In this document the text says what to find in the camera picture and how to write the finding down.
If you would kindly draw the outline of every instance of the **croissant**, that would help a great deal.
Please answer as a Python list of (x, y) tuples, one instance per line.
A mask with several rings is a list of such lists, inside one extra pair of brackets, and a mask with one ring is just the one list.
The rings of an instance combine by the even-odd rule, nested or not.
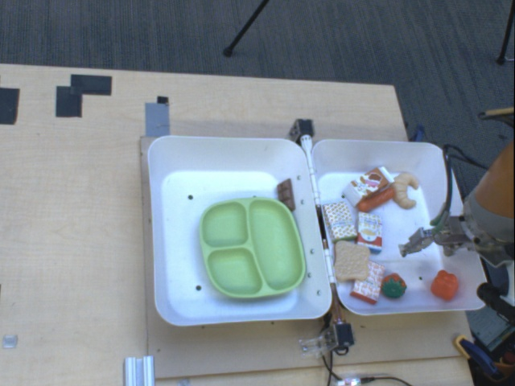
[(415, 190), (418, 189), (418, 180), (411, 173), (401, 173), (397, 176), (393, 183), (393, 201), (404, 209), (411, 209), (417, 204), (414, 200), (408, 197), (408, 186), (412, 186)]

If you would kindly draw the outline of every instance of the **black pole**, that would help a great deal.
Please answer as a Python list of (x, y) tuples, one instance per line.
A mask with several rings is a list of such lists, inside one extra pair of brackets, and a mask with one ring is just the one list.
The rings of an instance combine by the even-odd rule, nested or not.
[(515, 0), (512, 0), (512, 7), (509, 12), (508, 17), (508, 24), (506, 25), (506, 32), (505, 32), (505, 39), (502, 42), (502, 48), (501, 53), (499, 54), (499, 57), (497, 57), (497, 63), (498, 64), (504, 64), (506, 61), (506, 50), (508, 49), (508, 43), (509, 43), (509, 35), (512, 32), (512, 24), (513, 24), (513, 4)]
[(233, 42), (230, 43), (225, 49), (224, 49), (224, 56), (230, 57), (233, 54), (233, 49), (238, 44), (238, 42), (241, 40), (243, 35), (247, 32), (247, 30), (252, 26), (252, 23), (254, 23), (254, 20), (258, 18), (258, 15), (262, 12), (262, 10), (265, 8), (266, 4), (269, 0), (263, 0), (259, 6), (257, 7), (256, 11), (253, 12), (253, 14), (250, 16), (249, 20), (247, 20), (247, 23), (241, 28), (240, 32), (237, 34), (237, 36), (234, 38)]

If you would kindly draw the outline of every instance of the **table surface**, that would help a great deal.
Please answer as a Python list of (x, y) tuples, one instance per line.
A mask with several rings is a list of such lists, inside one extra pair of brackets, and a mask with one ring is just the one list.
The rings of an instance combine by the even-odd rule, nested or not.
[[(84, 95), (82, 118), (56, 117), (56, 87), (69, 86), (71, 74), (112, 76), (111, 96)], [(16, 123), (0, 125), (0, 336), (19, 339), (16, 348), (0, 349), (0, 384), (121, 385), (124, 358), (148, 354), (145, 103), (168, 97), (171, 132), (179, 135), (284, 138), (296, 118), (308, 118), (315, 140), (406, 140), (387, 85), (0, 65), (0, 88), (20, 89)], [(452, 346), (457, 334), (470, 335), (465, 313), (349, 319), (356, 345), (352, 358), (335, 361), (342, 376), (472, 384)], [(185, 377), (193, 386), (327, 379), (319, 360), (288, 357), (298, 351), (232, 373), (223, 353), (188, 354), (181, 342), (167, 347), (185, 347), (188, 364), (157, 384)], [(162, 366), (156, 361), (156, 374)]]

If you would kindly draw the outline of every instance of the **green plate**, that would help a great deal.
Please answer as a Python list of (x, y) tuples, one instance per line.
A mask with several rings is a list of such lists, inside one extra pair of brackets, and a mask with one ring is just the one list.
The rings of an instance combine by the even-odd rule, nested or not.
[(233, 199), (212, 205), (200, 220), (200, 244), (211, 282), (234, 298), (285, 293), (306, 272), (295, 219), (275, 199)]

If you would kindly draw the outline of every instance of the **gray carpet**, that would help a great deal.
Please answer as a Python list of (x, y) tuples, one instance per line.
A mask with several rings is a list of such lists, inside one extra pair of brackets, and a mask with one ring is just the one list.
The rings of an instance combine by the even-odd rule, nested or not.
[[(476, 117), (513, 105), (511, 0), (272, 0), (223, 57), (260, 1), (0, 0), (0, 63), (393, 84), (409, 136), (485, 165), (513, 139)], [(484, 173), (454, 167), (463, 195)]]

